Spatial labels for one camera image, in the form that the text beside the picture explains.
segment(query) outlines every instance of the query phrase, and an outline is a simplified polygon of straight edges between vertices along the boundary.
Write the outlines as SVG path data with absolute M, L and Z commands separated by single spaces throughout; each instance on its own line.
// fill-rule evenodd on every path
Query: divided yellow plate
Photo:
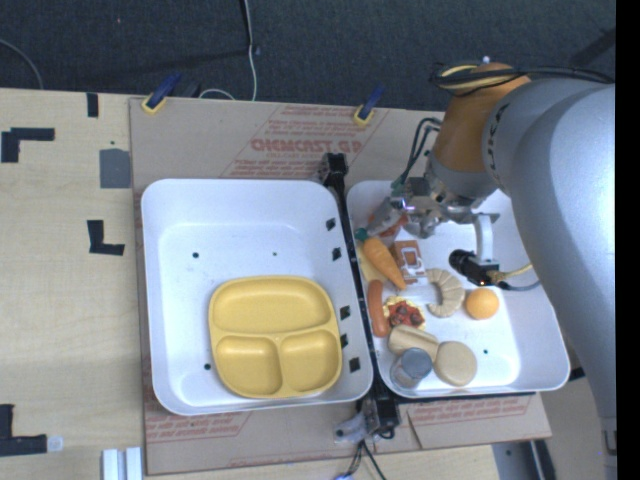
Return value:
M 209 302 L 211 349 L 220 379 L 248 398 L 288 398 L 329 389 L 342 348 L 331 299 L 299 276 L 227 281 Z

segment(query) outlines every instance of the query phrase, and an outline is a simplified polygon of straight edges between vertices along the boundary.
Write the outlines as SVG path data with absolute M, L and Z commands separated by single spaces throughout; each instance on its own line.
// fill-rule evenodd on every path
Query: metal can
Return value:
M 413 389 L 433 369 L 431 356 L 419 348 L 408 348 L 391 365 L 391 380 L 402 389 Z

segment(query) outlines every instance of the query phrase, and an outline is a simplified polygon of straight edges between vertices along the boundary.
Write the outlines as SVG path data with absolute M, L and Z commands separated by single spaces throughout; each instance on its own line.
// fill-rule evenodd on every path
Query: cardboard sheet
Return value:
M 421 120 L 438 113 L 376 109 L 365 128 L 354 108 L 170 99 L 158 114 L 131 98 L 130 135 L 135 198 L 138 289 L 144 359 L 147 474 L 350 457 L 351 444 L 334 442 L 333 426 L 355 414 L 355 404 L 268 409 L 184 417 L 169 413 L 151 385 L 140 198 L 163 178 L 314 179 L 322 155 L 343 152 L 347 188 L 402 172 Z M 416 163 L 416 172 L 424 168 Z M 301 211 L 309 202 L 299 203 Z M 551 435 L 538 394 L 401 405 L 402 424 L 376 453 L 488 444 Z

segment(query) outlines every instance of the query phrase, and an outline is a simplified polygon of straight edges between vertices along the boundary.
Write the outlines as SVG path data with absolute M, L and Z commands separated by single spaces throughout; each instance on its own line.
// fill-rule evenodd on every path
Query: toy sausage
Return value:
M 373 279 L 369 282 L 367 289 L 367 307 L 369 308 L 369 319 L 371 320 L 371 329 L 373 335 L 378 338 L 384 338 L 389 334 L 391 327 L 389 320 L 384 316 L 382 309 L 382 281 Z

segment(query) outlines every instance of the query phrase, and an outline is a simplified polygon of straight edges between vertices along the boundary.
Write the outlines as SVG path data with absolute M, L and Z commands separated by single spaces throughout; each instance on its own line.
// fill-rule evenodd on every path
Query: white tray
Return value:
M 165 179 L 145 190 L 141 208 L 152 380 L 166 409 L 212 414 L 366 394 L 373 366 L 338 208 L 326 188 L 297 180 Z M 305 276 L 331 298 L 346 345 L 330 389 L 252 399 L 218 377 L 207 324 L 211 295 L 225 281 L 260 275 Z
M 354 232 L 366 226 L 371 213 L 390 195 L 390 185 L 390 181 L 365 181 L 349 190 L 347 206 Z M 516 270 L 527 264 L 529 259 L 517 232 L 509 198 L 496 191 L 478 211 L 500 214 L 493 225 L 493 256 L 501 269 Z M 403 230 L 397 239 L 415 237 Z M 447 270 L 462 281 L 465 289 L 477 288 L 449 265 L 449 254 L 454 249 L 476 250 L 473 225 L 440 224 L 433 236 L 418 243 L 425 268 Z M 367 283 L 364 277 L 362 279 L 366 293 Z M 529 271 L 509 282 L 517 286 L 535 280 L 535 273 Z M 425 279 L 420 285 L 409 285 L 401 295 L 424 307 L 427 302 L 438 301 L 436 290 Z M 448 318 L 437 318 L 426 309 L 423 312 L 427 332 L 434 334 L 440 342 L 461 341 L 475 353 L 478 372 L 470 384 L 455 388 L 432 372 L 415 389 L 397 388 L 389 376 L 395 356 L 387 348 L 387 338 L 374 336 L 380 375 L 387 386 L 407 398 L 437 398 L 547 391 L 564 385 L 570 371 L 569 358 L 555 312 L 542 287 L 525 292 L 494 290 L 500 298 L 500 310 L 488 320 L 474 320 L 464 309 Z M 396 291 L 387 282 L 383 297 L 389 295 L 396 295 Z

